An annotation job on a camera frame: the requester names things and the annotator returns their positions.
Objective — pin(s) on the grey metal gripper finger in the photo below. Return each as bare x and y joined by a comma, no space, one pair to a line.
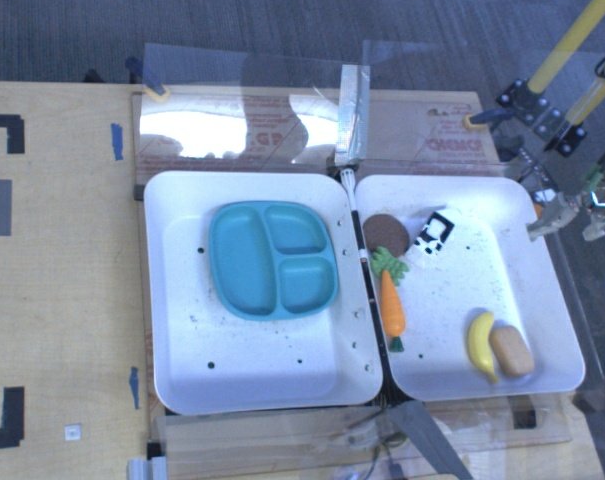
597,228
554,215

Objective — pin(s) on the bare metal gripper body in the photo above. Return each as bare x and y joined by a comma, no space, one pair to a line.
600,201

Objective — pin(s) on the white carton with black print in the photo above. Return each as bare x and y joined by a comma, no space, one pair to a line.
432,235

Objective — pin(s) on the white plastic tray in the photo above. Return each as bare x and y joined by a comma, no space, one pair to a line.
447,308
262,358

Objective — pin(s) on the tan bread roll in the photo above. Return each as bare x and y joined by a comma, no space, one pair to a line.
512,352

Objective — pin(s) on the yellow banana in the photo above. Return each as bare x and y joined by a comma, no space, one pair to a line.
478,345

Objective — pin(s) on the brown cardboard board red print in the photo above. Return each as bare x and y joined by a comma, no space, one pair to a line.
407,133

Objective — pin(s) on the brown round biscuit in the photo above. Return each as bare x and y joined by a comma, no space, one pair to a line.
384,233

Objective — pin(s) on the orange carrot with green leaves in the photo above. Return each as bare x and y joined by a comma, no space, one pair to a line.
392,303

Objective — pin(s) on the blue divided plate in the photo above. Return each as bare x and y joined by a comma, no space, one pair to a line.
242,263

